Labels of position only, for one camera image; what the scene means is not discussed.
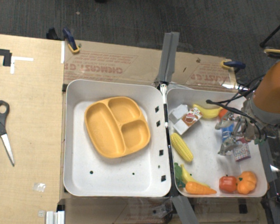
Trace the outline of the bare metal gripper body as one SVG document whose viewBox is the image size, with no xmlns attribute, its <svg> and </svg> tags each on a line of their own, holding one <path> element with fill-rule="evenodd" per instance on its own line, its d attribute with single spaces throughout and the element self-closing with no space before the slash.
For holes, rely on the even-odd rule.
<svg viewBox="0 0 280 224">
<path fill-rule="evenodd" d="M 247 142 L 251 142 L 256 138 L 256 123 L 251 117 L 234 116 L 235 126 L 231 132 L 233 139 L 244 138 Z"/>
</svg>

